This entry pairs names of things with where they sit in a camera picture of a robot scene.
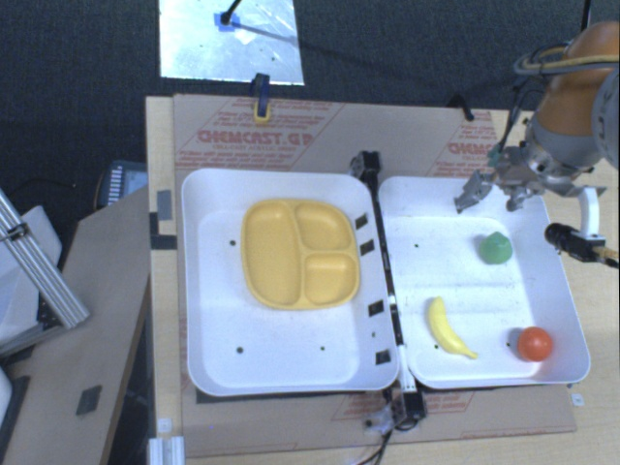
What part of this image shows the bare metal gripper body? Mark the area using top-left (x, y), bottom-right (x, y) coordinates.
top-left (490, 145), bottom-right (593, 197)

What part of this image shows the green rounded toy fruit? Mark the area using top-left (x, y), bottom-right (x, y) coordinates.
top-left (479, 231), bottom-right (513, 266)

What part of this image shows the white plastic tray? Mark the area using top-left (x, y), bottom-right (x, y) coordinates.
top-left (180, 168), bottom-right (402, 398)
top-left (377, 175), bottom-right (593, 390)

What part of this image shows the thin black and white rod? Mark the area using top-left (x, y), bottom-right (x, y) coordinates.
top-left (366, 174), bottom-right (418, 394)

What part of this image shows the yellow banana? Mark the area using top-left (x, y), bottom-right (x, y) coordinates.
top-left (426, 295), bottom-right (480, 361)

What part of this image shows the orange toy ball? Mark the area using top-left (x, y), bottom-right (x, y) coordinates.
top-left (515, 325), bottom-right (554, 363)

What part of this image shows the brown cardboard board red print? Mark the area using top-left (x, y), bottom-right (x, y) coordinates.
top-left (171, 93), bottom-right (578, 459)

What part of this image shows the yellow divided plate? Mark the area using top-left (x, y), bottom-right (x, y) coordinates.
top-left (239, 198), bottom-right (362, 312)

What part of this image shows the black cylinder on white bracket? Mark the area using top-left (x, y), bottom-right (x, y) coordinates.
top-left (543, 185), bottom-right (609, 264)

